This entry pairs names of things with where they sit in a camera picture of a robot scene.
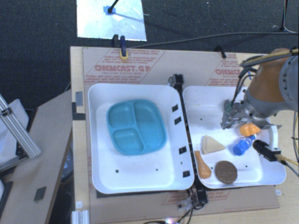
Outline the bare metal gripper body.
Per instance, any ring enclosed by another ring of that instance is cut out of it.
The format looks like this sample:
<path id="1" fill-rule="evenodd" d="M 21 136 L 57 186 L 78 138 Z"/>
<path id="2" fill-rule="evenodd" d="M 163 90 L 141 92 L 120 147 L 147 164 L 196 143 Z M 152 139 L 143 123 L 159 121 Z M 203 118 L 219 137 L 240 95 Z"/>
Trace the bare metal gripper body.
<path id="1" fill-rule="evenodd" d="M 273 126 L 266 115 L 261 114 L 250 103 L 245 101 L 232 104 L 230 100 L 226 100 L 224 102 L 223 117 L 230 120 L 243 119 L 244 124 L 253 123 L 259 128 L 270 128 Z"/>

